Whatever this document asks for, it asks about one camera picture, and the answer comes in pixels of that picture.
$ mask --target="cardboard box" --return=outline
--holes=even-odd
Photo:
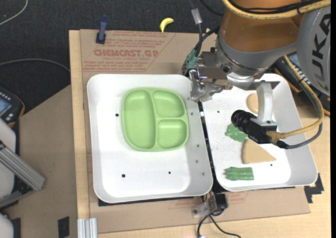
[[[197,34],[107,31],[104,45],[95,42],[97,30],[81,30],[82,85],[85,111],[90,217],[98,219],[99,233],[199,223],[193,207],[200,197],[99,206],[93,189],[90,120],[86,86],[98,73],[178,74],[197,44]],[[215,46],[208,37],[202,50]],[[309,213],[303,187],[225,193],[229,207],[217,221],[232,221]]]

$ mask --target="blue object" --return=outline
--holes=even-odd
[[[105,30],[107,26],[107,16],[103,15],[100,18],[99,32],[97,33],[96,43],[104,44],[105,43]]]

